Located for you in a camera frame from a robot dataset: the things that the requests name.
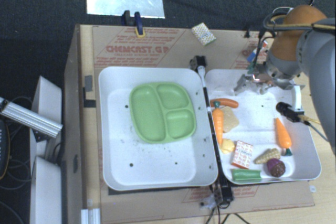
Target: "white bracket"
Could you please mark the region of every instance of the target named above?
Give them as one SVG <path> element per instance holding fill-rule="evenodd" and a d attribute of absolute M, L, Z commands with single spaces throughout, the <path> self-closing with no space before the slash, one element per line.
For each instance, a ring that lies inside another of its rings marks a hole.
<path fill-rule="evenodd" d="M 301 86 L 294 85 L 292 91 L 292 110 L 295 112 L 303 111 L 301 103 Z"/>
<path fill-rule="evenodd" d="M 100 209 L 82 209 L 81 224 L 100 224 Z"/>

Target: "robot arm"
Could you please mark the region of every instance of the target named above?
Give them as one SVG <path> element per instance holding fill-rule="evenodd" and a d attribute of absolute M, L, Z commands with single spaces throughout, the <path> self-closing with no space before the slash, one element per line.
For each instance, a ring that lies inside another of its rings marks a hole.
<path fill-rule="evenodd" d="M 256 64 L 249 75 L 241 77 L 235 93 L 251 83 L 261 86 L 261 94 L 274 86 L 292 90 L 297 87 L 292 79 L 304 72 L 309 77 L 316 113 L 335 154 L 335 19 L 302 5 L 290 11 L 276 29 L 281 30 L 266 62 Z"/>

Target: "blue clamp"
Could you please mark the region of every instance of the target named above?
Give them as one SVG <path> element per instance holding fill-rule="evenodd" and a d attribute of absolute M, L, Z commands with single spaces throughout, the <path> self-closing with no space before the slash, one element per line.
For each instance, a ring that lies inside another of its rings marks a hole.
<path fill-rule="evenodd" d="M 145 31 L 142 27 L 142 20 L 141 20 L 141 16 L 139 12 L 135 12 L 134 13 L 134 26 L 136 26 L 135 28 L 135 33 L 137 35 L 137 37 L 144 37 L 145 36 Z"/>

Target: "red and white package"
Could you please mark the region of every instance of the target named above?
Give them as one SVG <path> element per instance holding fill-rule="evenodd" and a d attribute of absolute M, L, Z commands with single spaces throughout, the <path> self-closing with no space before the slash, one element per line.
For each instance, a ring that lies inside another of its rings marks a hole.
<path fill-rule="evenodd" d="M 239 168 L 248 169 L 251 162 L 252 150 L 252 145 L 238 140 L 232 165 Z"/>

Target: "small box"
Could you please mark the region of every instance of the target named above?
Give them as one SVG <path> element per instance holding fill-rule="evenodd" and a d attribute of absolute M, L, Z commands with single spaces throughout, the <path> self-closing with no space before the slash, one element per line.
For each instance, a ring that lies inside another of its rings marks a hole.
<path fill-rule="evenodd" d="M 237 141 L 232 165 L 248 169 L 251 162 L 253 146 L 242 141 Z"/>
<path fill-rule="evenodd" d="M 209 28 L 207 28 L 204 23 L 194 26 L 191 31 L 203 46 L 206 46 L 216 40 L 216 37 L 210 32 Z"/>

